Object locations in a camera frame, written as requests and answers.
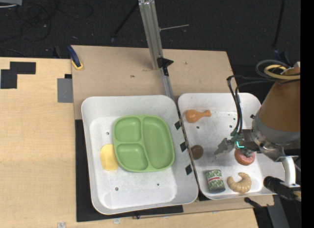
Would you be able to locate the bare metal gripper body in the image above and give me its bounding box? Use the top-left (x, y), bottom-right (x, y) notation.
top-left (230, 129), bottom-right (286, 162)

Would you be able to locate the pink doughnut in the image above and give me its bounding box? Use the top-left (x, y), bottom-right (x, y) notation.
top-left (234, 148), bottom-right (256, 166)

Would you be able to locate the white plastic tray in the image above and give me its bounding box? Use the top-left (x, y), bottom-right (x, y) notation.
top-left (80, 95), bottom-right (199, 215)
top-left (177, 92), bottom-right (287, 201)

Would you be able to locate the brown round biscuit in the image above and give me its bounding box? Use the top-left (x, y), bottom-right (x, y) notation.
top-left (190, 145), bottom-right (204, 160)

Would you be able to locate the beige croissant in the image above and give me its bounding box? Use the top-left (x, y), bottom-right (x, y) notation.
top-left (226, 172), bottom-right (252, 194)

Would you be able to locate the green and white can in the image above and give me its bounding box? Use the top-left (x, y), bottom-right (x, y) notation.
top-left (205, 169), bottom-right (226, 193)

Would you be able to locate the orange chicken drumstick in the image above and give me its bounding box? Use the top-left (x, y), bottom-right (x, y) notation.
top-left (185, 109), bottom-right (212, 124)

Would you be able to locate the green divided plate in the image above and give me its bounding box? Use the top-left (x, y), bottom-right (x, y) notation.
top-left (112, 115), bottom-right (176, 173)

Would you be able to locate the thin black and white rod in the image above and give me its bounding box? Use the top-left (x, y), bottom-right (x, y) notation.
top-left (159, 67), bottom-right (198, 181)

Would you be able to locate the yellow rounded slab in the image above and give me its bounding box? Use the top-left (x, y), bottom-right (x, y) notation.
top-left (99, 144), bottom-right (119, 172)

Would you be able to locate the brown cardboard board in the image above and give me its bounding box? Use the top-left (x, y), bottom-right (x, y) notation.
top-left (70, 45), bottom-right (275, 220)

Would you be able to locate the black cylinder on white bracket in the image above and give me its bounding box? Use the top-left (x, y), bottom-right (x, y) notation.
top-left (263, 155), bottom-right (301, 201)

